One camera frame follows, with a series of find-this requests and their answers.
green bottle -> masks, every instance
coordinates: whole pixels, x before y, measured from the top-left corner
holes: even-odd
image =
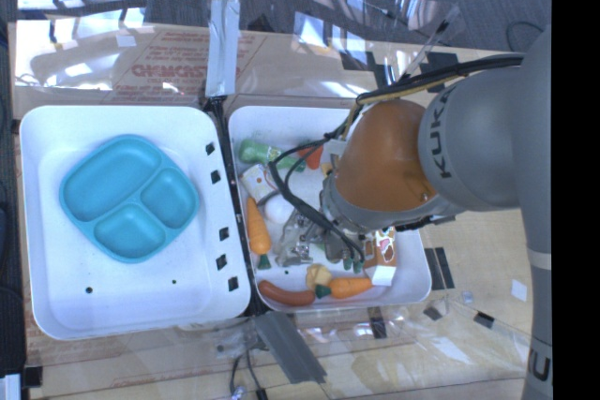
[[[266,143],[260,143],[253,141],[252,139],[245,139],[242,141],[239,150],[239,157],[242,162],[247,164],[262,163],[266,165],[271,160],[275,160],[280,156],[283,151],[272,145]],[[298,160],[298,157],[286,156],[279,160],[277,167],[280,169],[290,169],[294,163]],[[307,163],[303,160],[295,171],[303,171],[307,167]]]

blue divided plate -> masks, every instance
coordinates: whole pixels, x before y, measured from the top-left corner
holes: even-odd
[[[141,262],[172,242],[194,218],[198,192],[154,143],[121,135],[80,161],[60,185],[68,218],[103,252]]]

orange carrot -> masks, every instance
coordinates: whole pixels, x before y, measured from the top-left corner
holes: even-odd
[[[247,198],[246,209],[247,236],[249,238],[250,250],[261,256],[258,268],[261,270],[269,269],[271,268],[271,263],[266,256],[267,252],[271,249],[271,236],[269,235],[269,230],[264,223],[263,216],[261,215],[254,198]]]
[[[347,299],[363,293],[371,287],[373,287],[373,284],[368,277],[338,277],[329,282],[327,287],[318,285],[315,288],[315,293],[320,299],[326,295],[331,295],[335,299]]]
[[[308,153],[310,149],[313,147],[308,147],[306,149],[300,149],[298,154],[300,156],[304,156]],[[307,162],[308,168],[311,170],[316,170],[319,168],[319,164],[321,164],[321,155],[323,154],[323,146],[321,145],[317,150],[315,150],[312,154],[310,154],[305,161]]]

toy sausage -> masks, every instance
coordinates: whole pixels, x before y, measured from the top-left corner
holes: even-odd
[[[315,292],[312,290],[291,291],[280,289],[268,280],[261,280],[259,292],[266,298],[275,300],[280,304],[289,306],[305,306],[315,301]]]

white sticker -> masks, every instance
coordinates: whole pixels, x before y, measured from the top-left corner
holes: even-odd
[[[517,297],[519,300],[527,302],[527,286],[520,283],[518,280],[513,280],[511,293],[513,297]]]
[[[134,36],[116,36],[116,43],[119,47],[135,47]]]

